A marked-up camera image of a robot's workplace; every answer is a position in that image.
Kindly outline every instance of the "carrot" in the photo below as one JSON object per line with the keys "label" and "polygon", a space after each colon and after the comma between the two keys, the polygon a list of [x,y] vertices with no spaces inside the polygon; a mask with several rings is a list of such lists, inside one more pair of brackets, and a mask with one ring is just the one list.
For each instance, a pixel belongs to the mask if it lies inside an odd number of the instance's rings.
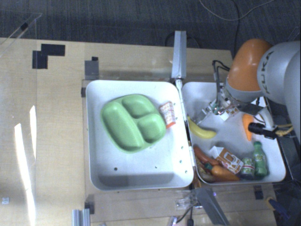
{"label": "carrot", "polygon": [[210,163],[212,166],[219,165],[219,162],[215,159],[212,159],[210,157],[207,157],[205,153],[202,152],[202,150],[198,146],[193,147],[194,154],[196,157],[205,164],[206,162]]}
{"label": "carrot", "polygon": [[248,141],[251,141],[251,139],[252,139],[252,132],[250,132],[248,130],[248,126],[252,122],[253,122],[253,116],[251,116],[249,114],[243,115],[243,125],[244,125],[244,129],[245,129],[246,137],[248,138]]}
{"label": "carrot", "polygon": [[221,181],[239,181],[239,178],[234,173],[219,165],[213,166],[211,173]]}

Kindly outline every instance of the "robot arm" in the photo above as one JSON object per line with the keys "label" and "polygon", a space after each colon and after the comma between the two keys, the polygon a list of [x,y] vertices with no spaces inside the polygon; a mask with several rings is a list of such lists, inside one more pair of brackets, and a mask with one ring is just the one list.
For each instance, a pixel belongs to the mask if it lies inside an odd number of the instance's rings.
{"label": "robot arm", "polygon": [[[224,93],[239,110],[252,115],[263,112],[250,106],[260,96],[286,105],[300,142],[300,41],[273,47],[260,39],[245,42],[233,60]],[[273,129],[272,120],[262,114]]]}

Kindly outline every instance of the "white tray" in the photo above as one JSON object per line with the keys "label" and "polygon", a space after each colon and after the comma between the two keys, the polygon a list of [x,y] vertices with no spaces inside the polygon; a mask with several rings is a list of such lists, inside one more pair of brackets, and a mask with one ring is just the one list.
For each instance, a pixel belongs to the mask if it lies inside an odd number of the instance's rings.
{"label": "white tray", "polygon": [[[209,82],[189,82],[183,86],[183,99],[187,114],[193,118],[202,108],[206,108],[209,102],[216,97],[216,84]],[[277,140],[267,139],[264,136],[253,134],[251,142],[247,140],[242,124],[243,113],[239,112],[235,116],[223,121],[219,116],[211,114],[206,118],[201,127],[212,129],[217,135],[212,139],[201,139],[194,134],[191,135],[192,145],[199,146],[204,153],[209,154],[212,146],[221,146],[227,148],[230,152],[242,159],[252,157],[253,142],[261,141],[262,148],[267,157],[269,174],[260,181],[245,181],[216,184],[248,184],[248,183],[265,183],[279,182],[285,177],[285,165]]]}
{"label": "white tray", "polygon": [[[178,118],[160,141],[133,154],[120,151],[100,121],[100,111],[107,102],[130,94],[147,96],[156,108],[171,101]],[[150,81],[93,81],[87,86],[86,96],[90,177],[96,188],[117,191],[179,188],[192,182],[189,145],[174,85]]]}

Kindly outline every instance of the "yellow banana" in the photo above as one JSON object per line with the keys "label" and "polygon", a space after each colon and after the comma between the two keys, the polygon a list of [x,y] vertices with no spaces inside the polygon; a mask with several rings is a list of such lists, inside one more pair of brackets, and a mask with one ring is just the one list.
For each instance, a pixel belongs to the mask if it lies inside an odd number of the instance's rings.
{"label": "yellow banana", "polygon": [[202,128],[200,128],[196,123],[194,123],[190,117],[188,116],[188,124],[189,124],[189,129],[190,131],[198,136],[199,138],[202,138],[202,139],[210,139],[210,138],[213,138],[215,137],[216,135],[216,132],[215,131],[212,131],[212,130],[204,130]]}

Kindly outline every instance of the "dark floor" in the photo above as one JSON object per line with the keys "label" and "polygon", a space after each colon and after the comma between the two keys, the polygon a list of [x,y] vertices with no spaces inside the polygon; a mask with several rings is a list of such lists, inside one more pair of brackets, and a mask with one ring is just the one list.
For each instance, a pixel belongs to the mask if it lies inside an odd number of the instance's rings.
{"label": "dark floor", "polygon": [[[231,0],[202,1],[224,18],[238,17]],[[234,1],[241,16],[269,0]],[[0,16],[4,25],[0,36],[8,36],[16,22],[8,13],[32,12],[42,13],[37,22],[38,39],[164,46],[169,33],[186,30],[197,40],[188,41],[189,47],[199,44],[230,49],[234,54],[254,37],[272,44],[300,39],[300,4],[301,0],[275,0],[253,10],[238,24],[213,16],[199,0],[0,0],[0,10],[9,11]]]}

